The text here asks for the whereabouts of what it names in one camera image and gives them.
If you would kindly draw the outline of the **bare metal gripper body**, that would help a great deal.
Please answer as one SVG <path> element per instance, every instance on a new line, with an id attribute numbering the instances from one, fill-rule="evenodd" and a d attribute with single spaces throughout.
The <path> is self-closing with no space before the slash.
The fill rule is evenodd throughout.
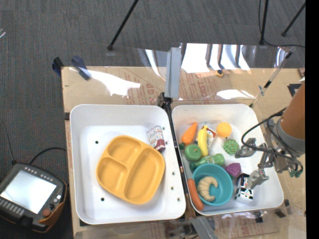
<path id="1" fill-rule="evenodd" d="M 301 173 L 302 140 L 284 132 L 280 123 L 264 123 L 266 152 L 260 161 L 263 167 L 274 167 L 282 173 Z"/>

